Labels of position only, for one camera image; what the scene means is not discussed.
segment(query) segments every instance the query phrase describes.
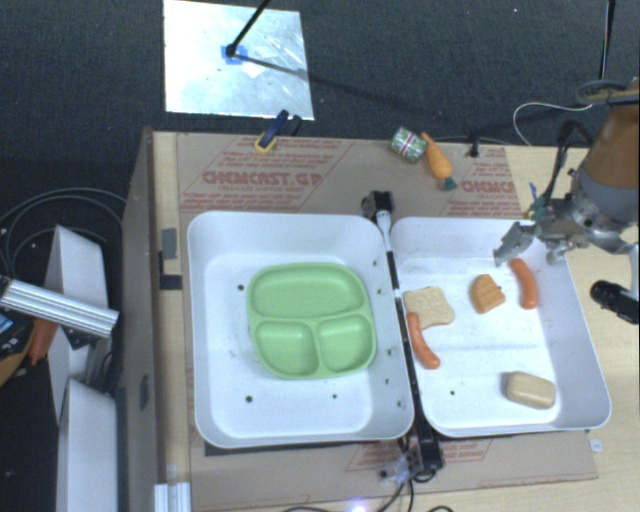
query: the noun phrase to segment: toy sausage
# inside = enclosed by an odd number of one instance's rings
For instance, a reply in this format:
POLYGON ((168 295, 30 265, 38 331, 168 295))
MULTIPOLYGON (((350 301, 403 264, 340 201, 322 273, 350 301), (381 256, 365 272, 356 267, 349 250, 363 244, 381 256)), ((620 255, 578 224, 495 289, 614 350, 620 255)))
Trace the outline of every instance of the toy sausage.
POLYGON ((510 265, 522 288, 522 307, 534 309, 538 305, 538 288, 531 270, 520 258, 512 259, 510 265))
POLYGON ((407 313, 407 325, 409 327, 409 339, 416 357, 428 370, 435 370, 440 366, 440 358, 433 353, 422 337, 420 329, 420 317, 417 313, 407 313))

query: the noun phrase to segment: blue tape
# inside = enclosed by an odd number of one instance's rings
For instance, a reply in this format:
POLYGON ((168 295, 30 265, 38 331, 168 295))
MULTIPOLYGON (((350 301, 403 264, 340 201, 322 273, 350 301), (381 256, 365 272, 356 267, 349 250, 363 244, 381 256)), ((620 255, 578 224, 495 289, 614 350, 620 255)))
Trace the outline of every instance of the blue tape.
MULTIPOLYGON (((224 59, 224 61, 231 65, 231 66, 239 66, 240 64, 242 64, 242 60, 241 59, 237 59, 235 57, 229 58, 227 57, 227 47, 226 46, 221 46, 220 47, 220 53, 222 55, 222 58, 224 59)), ((238 48, 236 48, 236 55, 240 55, 240 57, 248 57, 249 54, 247 52, 247 49, 242 46, 239 45, 238 48)))

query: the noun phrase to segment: toy chicken nugget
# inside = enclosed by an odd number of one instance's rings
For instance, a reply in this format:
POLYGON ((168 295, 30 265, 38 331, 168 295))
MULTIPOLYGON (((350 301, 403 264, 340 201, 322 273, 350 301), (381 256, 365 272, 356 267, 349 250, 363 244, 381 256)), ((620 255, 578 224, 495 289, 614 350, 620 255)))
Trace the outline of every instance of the toy chicken nugget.
POLYGON ((471 285, 471 302, 480 314, 491 311, 504 301, 504 293, 489 274, 478 276, 471 285))

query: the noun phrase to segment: green can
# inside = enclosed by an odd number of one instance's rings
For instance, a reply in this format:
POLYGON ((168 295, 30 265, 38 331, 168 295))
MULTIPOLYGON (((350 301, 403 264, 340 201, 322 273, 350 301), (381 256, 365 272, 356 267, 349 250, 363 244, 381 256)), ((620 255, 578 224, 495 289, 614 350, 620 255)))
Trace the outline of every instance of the green can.
POLYGON ((427 142, 417 133, 401 126, 391 139, 389 149, 415 164, 424 155, 427 142))

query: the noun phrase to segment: orange toy food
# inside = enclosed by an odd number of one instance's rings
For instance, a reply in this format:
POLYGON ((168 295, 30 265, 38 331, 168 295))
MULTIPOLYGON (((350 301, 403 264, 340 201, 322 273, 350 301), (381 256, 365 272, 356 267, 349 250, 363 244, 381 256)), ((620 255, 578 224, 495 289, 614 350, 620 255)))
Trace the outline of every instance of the orange toy food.
POLYGON ((40 359, 43 359, 47 355, 53 343, 53 338, 56 335, 56 330, 58 329, 58 324, 43 318, 36 318, 33 323, 35 325, 33 341, 28 354, 31 360, 31 366, 35 365, 40 359))
POLYGON ((520 304, 524 309, 534 309, 538 305, 538 288, 531 270, 520 258, 512 259, 509 265, 518 278, 520 287, 522 288, 522 300, 520 304))
POLYGON ((489 274, 478 276, 471 285, 471 302, 480 314, 503 304, 504 293, 489 274))
POLYGON ((407 313, 407 325, 409 326, 409 338, 416 357, 428 370, 435 370, 440 366, 440 358, 433 353, 422 337, 420 329, 420 317, 417 313, 407 313))
POLYGON ((427 155, 429 167, 431 167, 431 172, 433 173, 433 175, 440 180, 444 180, 445 178, 451 176, 453 166, 451 165, 449 159, 442 152, 442 150, 425 132, 422 132, 420 134, 420 137, 422 137, 422 140, 427 143, 425 154, 427 155))

